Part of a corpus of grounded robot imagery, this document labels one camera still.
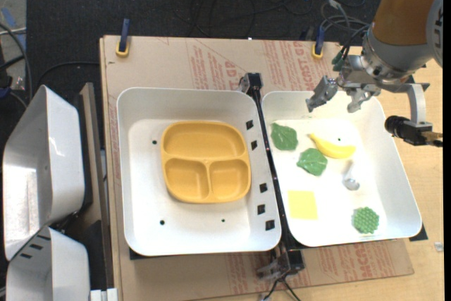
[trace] yellow banana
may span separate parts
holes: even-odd
[[[310,138],[315,141],[318,150],[324,154],[325,156],[329,156],[330,158],[347,158],[354,154],[355,146],[348,145],[336,145],[327,140],[322,140],[315,136],[315,134],[311,134]]]

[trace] cardboard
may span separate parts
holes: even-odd
[[[102,38],[100,57],[111,244],[120,299],[184,301],[266,293],[272,282],[259,280],[256,270],[270,262],[269,252],[130,259],[123,232],[116,100],[129,87],[236,90],[247,72],[261,73],[263,94],[313,90],[323,75],[334,76],[329,60],[339,45],[325,43],[323,59],[316,60],[310,55],[312,42],[131,37],[128,57],[120,58],[115,54],[119,38]],[[287,279],[293,288],[414,273],[404,240],[306,249],[303,255],[306,269]]]

